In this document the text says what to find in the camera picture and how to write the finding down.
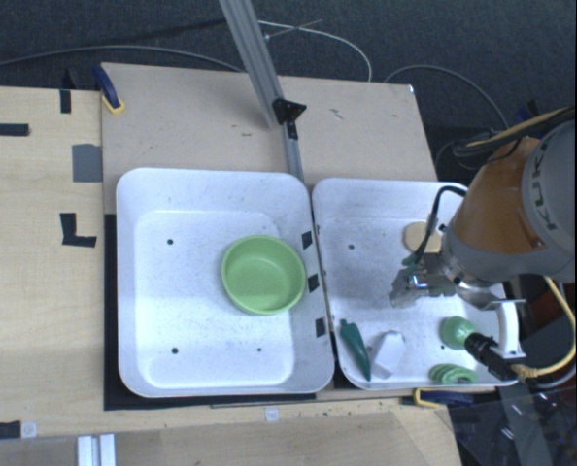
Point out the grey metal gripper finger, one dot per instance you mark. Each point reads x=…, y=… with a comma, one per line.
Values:
x=403, y=277
x=401, y=298

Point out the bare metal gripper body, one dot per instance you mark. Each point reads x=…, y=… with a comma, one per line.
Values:
x=434, y=272

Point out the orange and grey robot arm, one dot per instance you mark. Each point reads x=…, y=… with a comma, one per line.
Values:
x=502, y=211

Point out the white plastic tray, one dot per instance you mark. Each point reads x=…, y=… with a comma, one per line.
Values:
x=366, y=270
x=181, y=309

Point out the beige biscuit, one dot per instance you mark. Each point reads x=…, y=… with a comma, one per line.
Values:
x=415, y=236

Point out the white carton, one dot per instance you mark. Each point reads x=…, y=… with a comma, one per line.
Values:
x=389, y=352

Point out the light green round fruit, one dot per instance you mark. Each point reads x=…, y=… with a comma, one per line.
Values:
x=454, y=332

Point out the dark green chili pepper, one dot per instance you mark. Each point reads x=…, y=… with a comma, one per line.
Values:
x=357, y=350

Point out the light green bowl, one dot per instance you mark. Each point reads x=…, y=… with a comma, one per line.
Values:
x=263, y=276

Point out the pale brown flat board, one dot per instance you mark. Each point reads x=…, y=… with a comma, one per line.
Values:
x=196, y=124

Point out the black cylinder on white bracket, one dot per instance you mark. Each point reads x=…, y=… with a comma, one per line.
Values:
x=506, y=323

